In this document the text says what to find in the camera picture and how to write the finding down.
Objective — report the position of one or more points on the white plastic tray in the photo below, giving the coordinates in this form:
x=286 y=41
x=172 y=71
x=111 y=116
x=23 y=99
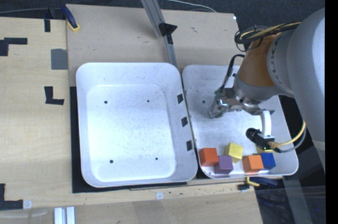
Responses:
x=132 y=125
x=227 y=128

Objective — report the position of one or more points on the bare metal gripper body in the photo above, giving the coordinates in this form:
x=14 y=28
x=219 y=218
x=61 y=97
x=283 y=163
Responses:
x=232 y=101

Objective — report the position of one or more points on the pale wood board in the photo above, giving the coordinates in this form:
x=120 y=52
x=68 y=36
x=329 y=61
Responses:
x=118 y=40

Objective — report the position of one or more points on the yellow cube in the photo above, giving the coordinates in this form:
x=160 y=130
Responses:
x=234 y=151

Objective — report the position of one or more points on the black cylinder on white bracket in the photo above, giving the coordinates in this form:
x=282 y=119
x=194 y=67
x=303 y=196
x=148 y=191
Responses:
x=266 y=125

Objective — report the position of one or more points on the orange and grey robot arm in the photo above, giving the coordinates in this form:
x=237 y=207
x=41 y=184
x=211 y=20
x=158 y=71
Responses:
x=295 y=59

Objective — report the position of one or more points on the blue cube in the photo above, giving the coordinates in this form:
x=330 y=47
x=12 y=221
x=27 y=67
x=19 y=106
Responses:
x=268 y=160

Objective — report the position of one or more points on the purple cube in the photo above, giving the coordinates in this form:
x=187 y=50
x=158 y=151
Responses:
x=224 y=164

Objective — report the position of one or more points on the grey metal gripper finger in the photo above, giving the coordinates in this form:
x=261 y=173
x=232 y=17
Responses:
x=223 y=110
x=214 y=111

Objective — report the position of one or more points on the orange cube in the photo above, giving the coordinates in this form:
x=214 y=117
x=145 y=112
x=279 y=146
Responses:
x=208 y=157
x=253 y=163

